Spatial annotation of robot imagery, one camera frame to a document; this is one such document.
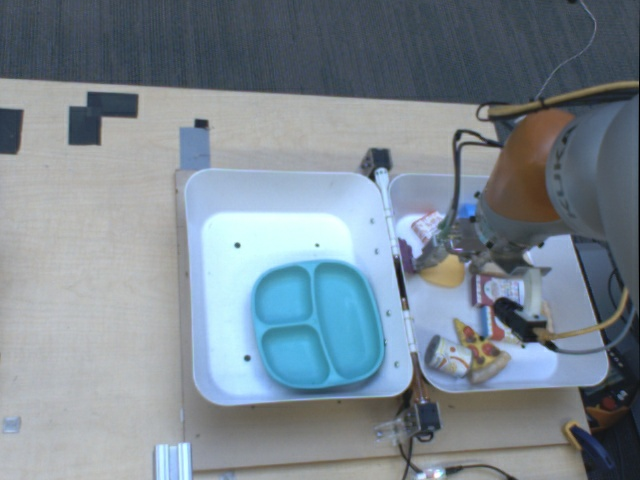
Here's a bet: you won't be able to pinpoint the blue divided plate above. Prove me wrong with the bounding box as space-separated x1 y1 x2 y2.
250 259 387 395

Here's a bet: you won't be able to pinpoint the yellow flat chip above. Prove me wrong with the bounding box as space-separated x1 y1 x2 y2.
418 253 468 290

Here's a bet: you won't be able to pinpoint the black block with wires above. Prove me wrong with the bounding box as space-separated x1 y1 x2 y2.
363 147 393 173
408 401 444 441

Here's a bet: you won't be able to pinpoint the purple grapes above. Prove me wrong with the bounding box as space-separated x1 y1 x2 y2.
397 240 417 276

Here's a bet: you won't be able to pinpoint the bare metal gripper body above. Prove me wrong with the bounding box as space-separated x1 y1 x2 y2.
435 216 534 272

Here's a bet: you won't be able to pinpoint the thin black and white rod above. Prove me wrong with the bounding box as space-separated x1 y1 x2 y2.
374 167 429 410

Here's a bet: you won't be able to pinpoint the red and white carton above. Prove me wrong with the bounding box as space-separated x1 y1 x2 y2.
470 273 526 310

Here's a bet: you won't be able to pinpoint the white plastic tray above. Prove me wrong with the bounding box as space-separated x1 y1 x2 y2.
183 168 416 408
388 172 611 394

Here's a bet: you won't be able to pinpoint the blue and red packet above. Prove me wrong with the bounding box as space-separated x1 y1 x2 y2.
478 305 526 345

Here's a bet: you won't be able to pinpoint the pizza slice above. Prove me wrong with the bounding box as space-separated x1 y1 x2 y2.
452 317 513 386

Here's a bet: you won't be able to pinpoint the white and red can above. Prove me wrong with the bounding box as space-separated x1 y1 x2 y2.
424 334 474 380

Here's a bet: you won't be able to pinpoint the red and white packet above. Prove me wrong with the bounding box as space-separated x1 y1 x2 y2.
410 210 447 245

